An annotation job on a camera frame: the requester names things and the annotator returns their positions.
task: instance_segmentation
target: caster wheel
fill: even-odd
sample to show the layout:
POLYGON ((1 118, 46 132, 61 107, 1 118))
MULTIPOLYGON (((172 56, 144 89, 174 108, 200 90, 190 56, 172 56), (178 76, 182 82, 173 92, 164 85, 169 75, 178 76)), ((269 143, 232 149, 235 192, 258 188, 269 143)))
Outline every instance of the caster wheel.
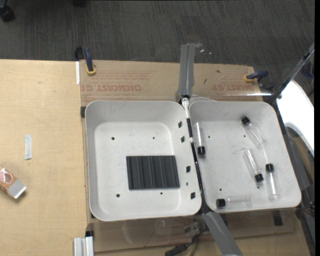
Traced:
POLYGON ((5 7, 0 8, 0 16, 5 22, 9 22, 15 18, 15 13, 9 6, 6 5, 5 7))
POLYGON ((72 0, 72 3, 76 7, 85 7, 85 5, 86 5, 85 0, 72 0))

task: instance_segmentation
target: yellow clamp pad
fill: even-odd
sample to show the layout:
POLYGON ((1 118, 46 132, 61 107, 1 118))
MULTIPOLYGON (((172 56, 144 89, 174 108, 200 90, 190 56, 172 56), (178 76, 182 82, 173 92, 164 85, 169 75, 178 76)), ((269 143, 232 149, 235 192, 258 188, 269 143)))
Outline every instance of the yellow clamp pad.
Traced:
POLYGON ((89 76, 92 76, 96 73, 96 66, 93 65, 93 70, 89 71, 87 63, 85 64, 85 71, 89 76))
POLYGON ((247 79, 247 74, 245 74, 243 76, 243 80, 246 82, 246 83, 253 83, 255 80, 254 79, 247 79))

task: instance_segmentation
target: table surface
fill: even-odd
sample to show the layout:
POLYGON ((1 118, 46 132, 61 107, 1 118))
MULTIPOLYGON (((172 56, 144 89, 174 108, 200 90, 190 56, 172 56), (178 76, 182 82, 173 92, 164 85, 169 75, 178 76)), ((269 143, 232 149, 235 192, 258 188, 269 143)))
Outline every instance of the table surface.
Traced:
MULTIPOLYGON (((27 187, 18 199, 0 193, 0 255, 70 256, 87 226, 81 95, 75 62, 0 60, 0 164, 27 187), (25 160, 25 135, 32 159, 25 160)), ((295 232, 236 239, 244 255, 310 255, 295 232)), ((164 255, 172 246, 97 255, 164 255)), ((220 255, 202 242, 195 256, 220 255)))

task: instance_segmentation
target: white tray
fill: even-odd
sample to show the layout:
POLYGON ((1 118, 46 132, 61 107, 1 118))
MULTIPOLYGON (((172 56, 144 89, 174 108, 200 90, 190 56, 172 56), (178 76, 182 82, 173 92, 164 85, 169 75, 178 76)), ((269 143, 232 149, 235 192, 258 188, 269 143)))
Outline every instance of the white tray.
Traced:
POLYGON ((199 211, 200 189, 186 115, 179 104, 94 101, 86 107, 85 118, 89 202, 96 218, 120 221, 188 216, 199 211), (172 155, 180 188, 129 190, 127 156, 172 155))
POLYGON ((293 208, 301 201, 301 191, 293 170, 274 109, 264 102, 198 101, 189 107, 191 122, 201 122, 206 154, 198 157, 206 203, 215 212, 293 208), (265 154, 246 135, 241 118, 247 116, 267 140, 265 154), (269 200, 266 182, 255 182, 243 159, 246 149, 254 149, 266 177, 265 165, 272 163, 279 200, 269 200), (252 207, 217 208, 216 200, 228 196, 251 195, 252 207))

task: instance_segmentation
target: bottle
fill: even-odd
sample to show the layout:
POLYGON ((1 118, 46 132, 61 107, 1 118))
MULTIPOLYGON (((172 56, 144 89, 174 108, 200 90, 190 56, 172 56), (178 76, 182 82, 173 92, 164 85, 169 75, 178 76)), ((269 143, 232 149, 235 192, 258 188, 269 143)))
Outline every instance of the bottle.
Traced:
POLYGON ((203 156, 204 154, 206 154, 206 142, 201 123, 196 122, 194 125, 194 130, 194 144, 197 148, 198 154, 200 156, 203 156))
POLYGON ((272 163, 267 163, 265 165, 265 170, 266 170, 265 181, 267 184, 268 197, 270 200, 277 200, 280 198, 280 195, 277 190, 274 165, 272 163))
POLYGON ((257 127, 255 127, 248 117, 244 117, 242 120, 246 134, 254 142, 254 144, 260 148, 263 144, 266 143, 265 138, 260 134, 257 127))
POLYGON ((254 151, 252 149, 246 150, 243 153, 243 158, 248 170, 250 171, 250 174, 254 177, 255 181, 257 183, 262 182, 264 180, 264 177, 261 173, 262 170, 259 167, 256 157, 254 155, 254 151))
POLYGON ((216 200, 216 207, 218 209, 230 208, 250 208, 252 207, 251 195, 232 195, 225 199, 220 198, 216 200))

